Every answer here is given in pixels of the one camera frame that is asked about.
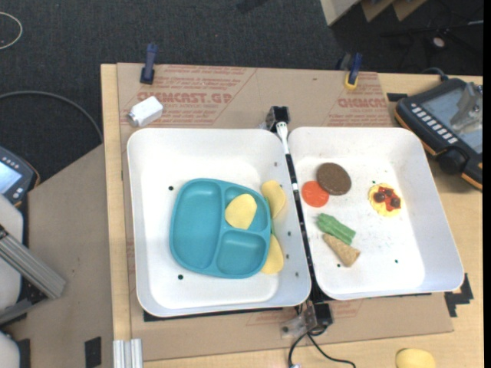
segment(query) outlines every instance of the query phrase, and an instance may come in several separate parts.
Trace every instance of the white tray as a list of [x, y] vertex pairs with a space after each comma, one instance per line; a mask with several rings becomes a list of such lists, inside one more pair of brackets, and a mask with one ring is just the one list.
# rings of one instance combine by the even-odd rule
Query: white tray
[[[278, 137], [268, 131], [146, 128], [127, 144], [137, 296], [158, 317], [295, 306], [311, 279], [288, 167]], [[285, 256], [279, 274], [225, 279], [180, 266], [169, 247], [170, 217], [180, 187], [196, 178], [221, 179], [260, 192], [274, 179], [287, 195], [275, 219]]]
[[[451, 291], [463, 268], [420, 140], [403, 128], [307, 128], [288, 138], [299, 189], [315, 179], [322, 163], [343, 166], [351, 177], [345, 195], [321, 208], [302, 200], [315, 278], [329, 297], [348, 300]], [[375, 183], [388, 183], [403, 199], [400, 214], [378, 215], [368, 201]], [[315, 224], [321, 213], [354, 229], [361, 251], [351, 266], [340, 264]]]

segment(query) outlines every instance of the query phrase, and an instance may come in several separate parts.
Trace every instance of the mini pizza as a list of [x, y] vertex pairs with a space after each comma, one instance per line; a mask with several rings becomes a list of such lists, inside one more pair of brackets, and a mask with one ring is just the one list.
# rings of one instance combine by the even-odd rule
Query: mini pizza
[[402, 199], [394, 188], [386, 183], [377, 184], [370, 188], [368, 198], [371, 206], [380, 215], [392, 217], [399, 213]]

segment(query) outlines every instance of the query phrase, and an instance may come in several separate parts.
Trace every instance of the cardboard sheet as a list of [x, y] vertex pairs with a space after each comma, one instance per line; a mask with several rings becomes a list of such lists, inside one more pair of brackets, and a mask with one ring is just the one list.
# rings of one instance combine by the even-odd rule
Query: cardboard sheet
[[[361, 72], [347, 90], [345, 72], [162, 64], [152, 85], [141, 84], [142, 64], [118, 64], [131, 329], [143, 341], [145, 360], [164, 360], [289, 347], [282, 323], [293, 308], [145, 321], [135, 287], [133, 226], [126, 145], [135, 132], [126, 115], [150, 96], [164, 105], [148, 127], [262, 127], [271, 106], [287, 106], [288, 127], [392, 127], [393, 117], [376, 73]], [[452, 331], [443, 294], [331, 301], [334, 324], [320, 343], [337, 343]]]

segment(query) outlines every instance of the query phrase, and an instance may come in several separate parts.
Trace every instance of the gray wire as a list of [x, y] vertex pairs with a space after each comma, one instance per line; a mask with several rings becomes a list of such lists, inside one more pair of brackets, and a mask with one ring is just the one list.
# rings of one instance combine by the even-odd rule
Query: gray wire
[[15, 16], [10, 15], [10, 14], [7, 14], [7, 12], [2, 12], [2, 11], [0, 11], [0, 15], [6, 16], [7, 18], [10, 18], [13, 21], [15, 21], [17, 23], [17, 25], [18, 25], [18, 28], [19, 28], [19, 31], [18, 31], [18, 34], [17, 34], [17, 37], [15, 38], [15, 40], [12, 41], [12, 42], [9, 42], [6, 45], [0, 46], [0, 51], [1, 51], [2, 49], [7, 49], [7, 48], [11, 47], [19, 39], [21, 39], [22, 33], [24, 32], [24, 28], [22, 27], [21, 21], [19, 21]]
[[104, 136], [102, 134], [102, 131], [99, 129], [99, 127], [97, 126], [97, 123], [92, 118], [92, 116], [89, 113], [87, 113], [87, 111], [83, 107], [81, 107], [80, 105], [78, 105], [74, 101], [69, 100], [68, 98], [62, 97], [61, 95], [54, 94], [54, 93], [48, 93], [46, 91], [21, 90], [21, 91], [12, 91], [11, 93], [2, 94], [2, 95], [0, 95], [0, 100], [4, 100], [5, 98], [9, 98], [9, 97], [17, 97], [17, 96], [24, 96], [24, 95], [40, 95], [43, 97], [54, 98], [56, 100], [63, 101], [65, 103], [71, 105], [72, 107], [78, 109], [80, 112], [82, 112], [82, 114], [86, 118], [88, 118], [88, 120], [94, 126], [95, 130], [97, 131], [97, 135], [99, 136], [99, 139], [101, 140], [101, 142], [104, 141]]

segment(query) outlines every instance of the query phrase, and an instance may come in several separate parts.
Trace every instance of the brown patty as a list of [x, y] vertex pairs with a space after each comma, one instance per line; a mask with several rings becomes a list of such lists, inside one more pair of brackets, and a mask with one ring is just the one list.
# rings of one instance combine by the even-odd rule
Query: brown patty
[[344, 195], [351, 188], [351, 178], [337, 163], [323, 163], [317, 169], [317, 182], [331, 195]]

